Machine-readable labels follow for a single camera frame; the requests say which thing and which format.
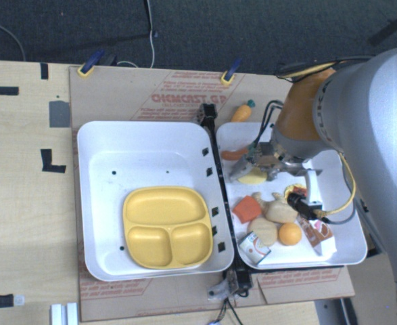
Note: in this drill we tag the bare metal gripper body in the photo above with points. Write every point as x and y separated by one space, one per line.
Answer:
267 156

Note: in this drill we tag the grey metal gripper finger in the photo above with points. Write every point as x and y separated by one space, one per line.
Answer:
273 174
240 169

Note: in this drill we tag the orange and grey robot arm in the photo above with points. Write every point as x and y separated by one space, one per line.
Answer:
357 120

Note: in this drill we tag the orange sausage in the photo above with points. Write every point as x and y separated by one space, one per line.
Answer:
232 154

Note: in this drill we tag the thin black rod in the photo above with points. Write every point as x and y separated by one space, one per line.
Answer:
222 181

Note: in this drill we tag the yellow and red packet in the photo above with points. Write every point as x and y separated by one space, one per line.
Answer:
294 190

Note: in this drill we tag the beige toy chicken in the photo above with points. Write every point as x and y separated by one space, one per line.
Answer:
279 212

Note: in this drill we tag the orange-red cube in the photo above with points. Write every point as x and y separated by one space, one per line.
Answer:
247 209

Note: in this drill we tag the orange carrot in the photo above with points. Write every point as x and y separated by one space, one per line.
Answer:
241 113

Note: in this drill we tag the beige bread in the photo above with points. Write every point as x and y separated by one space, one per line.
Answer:
263 231

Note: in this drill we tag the orange ball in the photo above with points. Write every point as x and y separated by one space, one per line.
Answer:
290 234

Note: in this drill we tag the white can orange label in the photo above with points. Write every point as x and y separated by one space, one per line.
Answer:
254 245

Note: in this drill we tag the brown and white packet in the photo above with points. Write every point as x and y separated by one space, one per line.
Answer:
320 235

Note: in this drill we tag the yellow divided plate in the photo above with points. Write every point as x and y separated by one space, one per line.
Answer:
167 227

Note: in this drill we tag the white plastic tray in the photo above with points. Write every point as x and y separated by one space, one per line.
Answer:
144 154
340 242

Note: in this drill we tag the brown cardboard board red print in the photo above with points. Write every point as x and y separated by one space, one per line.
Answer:
171 93

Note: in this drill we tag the black cylinder on white bracket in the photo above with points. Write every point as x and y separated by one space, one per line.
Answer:
311 191

